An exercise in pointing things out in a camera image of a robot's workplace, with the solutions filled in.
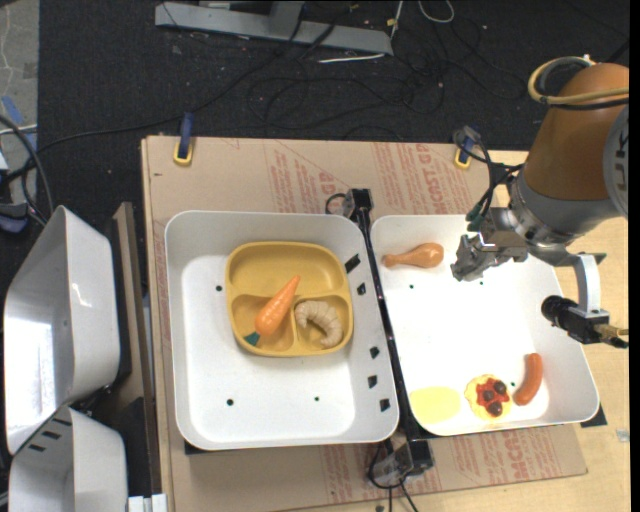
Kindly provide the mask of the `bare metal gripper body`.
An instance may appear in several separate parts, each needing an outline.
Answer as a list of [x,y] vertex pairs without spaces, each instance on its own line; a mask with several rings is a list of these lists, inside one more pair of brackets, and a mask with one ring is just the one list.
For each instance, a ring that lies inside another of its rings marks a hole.
[[510,260],[540,258],[548,226],[527,208],[492,207],[479,228],[474,249],[481,268],[500,266]]

